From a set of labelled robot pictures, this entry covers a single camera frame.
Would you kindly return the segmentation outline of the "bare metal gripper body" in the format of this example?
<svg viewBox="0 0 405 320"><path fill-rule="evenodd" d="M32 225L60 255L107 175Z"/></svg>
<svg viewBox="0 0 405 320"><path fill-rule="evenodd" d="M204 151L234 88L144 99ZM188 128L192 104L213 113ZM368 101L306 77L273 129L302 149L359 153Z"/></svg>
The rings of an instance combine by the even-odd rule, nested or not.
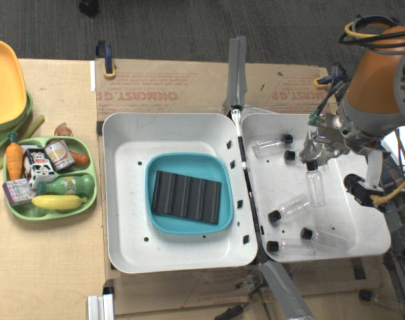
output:
<svg viewBox="0 0 405 320"><path fill-rule="evenodd" d="M332 156L349 154L350 150L344 144L340 131L341 123L337 115L322 114L316 121L316 130L313 139L322 145Z"/></svg>

